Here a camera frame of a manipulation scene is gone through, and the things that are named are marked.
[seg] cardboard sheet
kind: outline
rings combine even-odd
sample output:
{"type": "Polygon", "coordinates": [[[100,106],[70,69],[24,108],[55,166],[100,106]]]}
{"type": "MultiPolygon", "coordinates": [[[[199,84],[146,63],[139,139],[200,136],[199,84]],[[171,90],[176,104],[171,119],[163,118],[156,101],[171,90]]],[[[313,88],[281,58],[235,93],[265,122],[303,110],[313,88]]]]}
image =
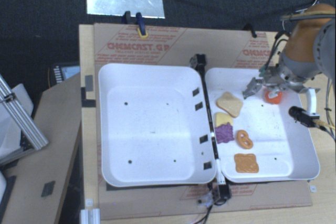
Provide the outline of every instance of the cardboard sheet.
{"type": "MultiPolygon", "coordinates": [[[[274,33],[248,31],[146,27],[141,39],[134,25],[95,24],[95,75],[107,63],[188,66],[195,54],[207,55],[212,67],[260,68],[268,59],[274,33]]],[[[198,214],[197,205],[208,192],[206,185],[114,188],[101,175],[100,107],[97,101],[97,153],[101,219],[198,214]]],[[[306,181],[231,185],[232,198],[214,211],[238,211],[312,205],[306,181]]]]}

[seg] orange toy object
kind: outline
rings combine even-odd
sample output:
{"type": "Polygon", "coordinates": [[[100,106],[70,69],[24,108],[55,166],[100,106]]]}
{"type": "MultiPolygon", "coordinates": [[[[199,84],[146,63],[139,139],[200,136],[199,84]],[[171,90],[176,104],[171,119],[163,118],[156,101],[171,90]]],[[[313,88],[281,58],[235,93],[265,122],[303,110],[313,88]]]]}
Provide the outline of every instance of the orange toy object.
{"type": "Polygon", "coordinates": [[[278,92],[278,96],[274,97],[274,98],[270,98],[268,97],[268,94],[270,93],[270,91],[266,92],[266,101],[271,103],[271,104],[279,104],[281,101],[281,97],[282,97],[282,92],[278,92]]]}
{"type": "Polygon", "coordinates": [[[245,130],[239,130],[237,133],[237,141],[246,150],[253,147],[252,140],[248,137],[248,133],[245,130]]]}

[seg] wooden table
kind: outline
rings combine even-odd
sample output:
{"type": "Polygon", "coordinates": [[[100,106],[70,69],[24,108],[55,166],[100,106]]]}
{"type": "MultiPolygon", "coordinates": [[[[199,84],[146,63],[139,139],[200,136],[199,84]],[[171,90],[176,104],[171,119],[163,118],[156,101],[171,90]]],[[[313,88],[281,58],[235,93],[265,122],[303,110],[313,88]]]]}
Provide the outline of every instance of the wooden table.
{"type": "MultiPolygon", "coordinates": [[[[211,38],[216,38],[208,30],[211,38]]],[[[275,33],[268,33],[269,42],[272,43],[275,33]]],[[[85,76],[95,75],[94,71],[94,27],[93,25],[80,26],[80,55],[81,55],[81,86],[85,87],[85,76]]],[[[308,87],[320,87],[318,110],[321,119],[326,121],[324,110],[324,97],[326,96],[327,78],[319,75],[315,80],[307,82],[308,87]]],[[[96,98],[95,88],[86,92],[86,99],[94,100],[96,98]]],[[[335,119],[335,100],[331,100],[332,117],[335,119]]],[[[86,209],[99,207],[99,194],[97,182],[97,134],[96,122],[94,119],[96,110],[93,108],[82,109],[82,129],[83,129],[83,168],[84,168],[84,188],[86,209]]],[[[316,192],[311,193],[313,206],[268,209],[268,210],[249,210],[235,212],[216,212],[210,214],[208,223],[333,223],[336,219],[336,175],[335,175],[335,142],[325,132],[317,129],[311,129],[311,135],[318,154],[321,172],[320,175],[309,183],[316,187],[316,192]]],[[[180,215],[150,218],[133,218],[103,220],[103,224],[132,224],[132,223],[193,223],[199,220],[203,215],[180,215]]]]}
{"type": "Polygon", "coordinates": [[[76,75],[42,94],[34,122],[49,144],[4,171],[16,180],[2,223],[58,223],[80,140],[79,86],[76,75]]]}

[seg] blue clamp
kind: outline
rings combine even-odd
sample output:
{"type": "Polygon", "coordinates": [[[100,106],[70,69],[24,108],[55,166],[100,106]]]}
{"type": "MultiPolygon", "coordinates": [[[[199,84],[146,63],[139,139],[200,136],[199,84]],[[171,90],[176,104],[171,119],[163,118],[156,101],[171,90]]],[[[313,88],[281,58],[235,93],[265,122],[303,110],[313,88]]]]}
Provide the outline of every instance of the blue clamp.
{"type": "Polygon", "coordinates": [[[138,34],[141,38],[148,38],[148,33],[145,28],[145,23],[143,21],[142,15],[140,12],[138,12],[135,17],[137,18],[136,24],[139,26],[138,27],[138,34]]]}

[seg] white tray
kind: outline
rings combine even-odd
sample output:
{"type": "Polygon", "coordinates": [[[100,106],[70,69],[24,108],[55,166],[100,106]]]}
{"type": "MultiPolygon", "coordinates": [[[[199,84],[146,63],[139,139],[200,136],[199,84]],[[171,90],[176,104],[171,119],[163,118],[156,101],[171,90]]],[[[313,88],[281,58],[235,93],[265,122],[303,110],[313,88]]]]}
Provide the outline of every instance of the white tray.
{"type": "Polygon", "coordinates": [[[234,138],[238,130],[245,130],[253,141],[253,148],[245,150],[236,140],[217,145],[221,170],[233,182],[265,182],[312,179],[318,176],[320,165],[309,129],[295,123],[288,114],[291,106],[301,107],[297,93],[285,91],[279,105],[266,103],[265,91],[243,98],[242,91],[258,70],[213,68],[206,73],[206,84],[213,119],[216,112],[224,112],[216,100],[226,91],[243,100],[240,115],[233,119],[234,138]],[[253,153],[259,165],[258,173],[238,173],[234,155],[253,153]]]}
{"type": "Polygon", "coordinates": [[[201,184],[214,178],[202,82],[195,70],[112,63],[99,71],[99,94],[102,173],[109,184],[201,184]],[[199,104],[203,107],[196,110],[199,104]]]}

